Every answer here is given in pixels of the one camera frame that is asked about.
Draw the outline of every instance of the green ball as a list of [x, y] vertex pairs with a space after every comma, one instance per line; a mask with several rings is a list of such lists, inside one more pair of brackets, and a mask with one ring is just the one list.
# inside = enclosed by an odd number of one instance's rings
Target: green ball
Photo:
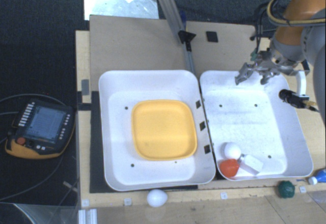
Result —
[[294, 196], [295, 186], [290, 181], [281, 181], [278, 186], [282, 198], [292, 198]]

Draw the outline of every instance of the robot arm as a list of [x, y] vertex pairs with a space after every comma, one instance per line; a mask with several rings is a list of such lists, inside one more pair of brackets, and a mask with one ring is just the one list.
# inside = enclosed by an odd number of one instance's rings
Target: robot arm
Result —
[[[271, 23], [278, 28], [270, 42], [267, 51], [254, 51], [253, 64], [245, 63], [235, 78], [236, 84], [248, 79], [254, 71], [262, 75], [261, 84], [280, 73], [295, 75], [298, 85], [302, 79], [302, 71], [295, 70], [299, 63], [304, 65], [305, 74], [309, 73], [308, 61], [314, 66], [314, 90], [317, 104], [325, 124], [325, 0], [291, 0], [285, 12], [284, 19], [275, 18], [272, 14], [272, 0], [267, 7], [267, 14]], [[294, 102], [299, 100], [305, 107], [303, 95], [290, 91]], [[287, 101], [289, 96], [280, 95]]]

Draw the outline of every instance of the blue bottle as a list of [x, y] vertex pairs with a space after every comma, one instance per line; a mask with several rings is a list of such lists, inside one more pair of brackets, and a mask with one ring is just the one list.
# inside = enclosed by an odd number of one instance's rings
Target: blue bottle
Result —
[[326, 182], [326, 169], [320, 170], [316, 176], [310, 177], [308, 182], [311, 185], [315, 185], [317, 182]]

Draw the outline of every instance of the black clamp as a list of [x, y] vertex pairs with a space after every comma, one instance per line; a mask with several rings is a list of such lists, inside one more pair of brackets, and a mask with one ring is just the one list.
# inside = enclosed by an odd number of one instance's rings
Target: black clamp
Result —
[[183, 44], [185, 42], [185, 47], [187, 51], [191, 52], [192, 51], [192, 46], [190, 44], [191, 40], [196, 36], [194, 33], [190, 33], [187, 31], [179, 31], [178, 33], [179, 39], [181, 40], [181, 43]]

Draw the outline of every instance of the white ball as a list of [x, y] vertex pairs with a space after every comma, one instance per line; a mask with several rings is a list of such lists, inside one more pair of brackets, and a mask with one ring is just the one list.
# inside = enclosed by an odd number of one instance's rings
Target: white ball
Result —
[[160, 189], [153, 189], [147, 195], [147, 202], [151, 207], [163, 206], [167, 200], [168, 195]]
[[237, 160], [241, 156], [240, 147], [234, 142], [229, 142], [224, 147], [224, 155], [228, 159], [236, 159]]

